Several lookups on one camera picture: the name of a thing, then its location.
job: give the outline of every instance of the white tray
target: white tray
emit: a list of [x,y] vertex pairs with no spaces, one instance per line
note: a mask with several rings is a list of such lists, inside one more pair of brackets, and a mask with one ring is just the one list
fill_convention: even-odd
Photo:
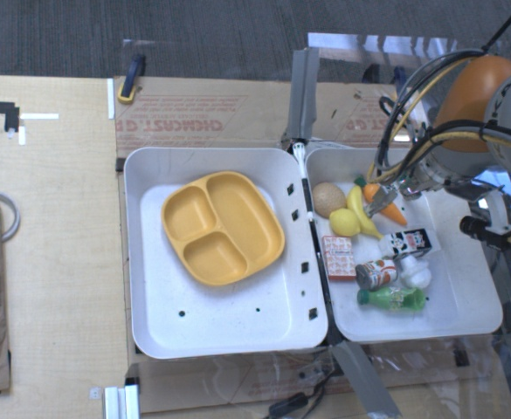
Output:
[[[316,149],[307,155],[306,166],[310,186],[332,182],[345,194],[359,175],[366,175],[375,149]],[[392,150],[393,162],[405,151]],[[470,215],[468,203],[444,190],[424,193],[416,201],[406,202],[401,196],[396,204],[404,208],[407,227],[402,227],[381,214],[374,216],[383,234],[413,227],[435,232],[439,250],[426,254],[432,271],[432,282],[425,289],[425,309],[419,313],[390,313],[356,302],[355,281],[330,281],[335,321],[349,340],[374,342],[409,340],[441,336],[491,333],[502,320],[501,303],[479,241],[459,230],[463,216]],[[328,220],[316,215],[321,237],[333,234]],[[358,235],[353,238],[357,264],[379,258],[377,240]]]
[[[187,272],[163,231],[160,212],[172,192],[223,170],[255,183],[280,221],[286,246],[264,270],[213,287]],[[127,158],[124,172],[133,335],[146,355],[295,350],[323,341],[327,315],[291,155],[272,148],[142,148]]]

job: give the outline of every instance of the yellow plate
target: yellow plate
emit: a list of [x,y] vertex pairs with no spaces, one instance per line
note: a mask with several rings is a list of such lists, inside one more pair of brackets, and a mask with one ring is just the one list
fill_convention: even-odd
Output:
[[172,193],[162,224],[193,277],[226,285],[270,265],[284,250],[284,231],[257,187],[244,175],[217,172]]

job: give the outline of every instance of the metal ring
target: metal ring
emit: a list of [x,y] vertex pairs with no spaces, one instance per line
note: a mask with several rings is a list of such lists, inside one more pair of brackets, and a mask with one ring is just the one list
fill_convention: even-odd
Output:
[[6,203],[14,213],[14,221],[12,222],[12,225],[1,236],[1,240],[6,242],[15,235],[18,227],[20,226],[20,211],[18,210],[18,206],[14,203],[14,201],[4,192],[0,192],[0,202]]

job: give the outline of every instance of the green plastic bottle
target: green plastic bottle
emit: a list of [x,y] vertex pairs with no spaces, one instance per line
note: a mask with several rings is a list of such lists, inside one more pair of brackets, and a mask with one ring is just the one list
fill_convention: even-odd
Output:
[[377,291],[358,291],[358,304],[373,304],[388,311],[420,311],[426,304],[426,296],[418,288],[406,289],[385,286]]

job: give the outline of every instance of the dark gray carpet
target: dark gray carpet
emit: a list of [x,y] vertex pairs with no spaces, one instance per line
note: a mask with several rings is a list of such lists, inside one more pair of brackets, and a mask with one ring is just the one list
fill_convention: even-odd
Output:
[[[0,0],[0,74],[112,77],[140,39],[150,76],[290,80],[308,32],[481,46],[510,14],[511,0]],[[511,58],[511,27],[501,39]]]

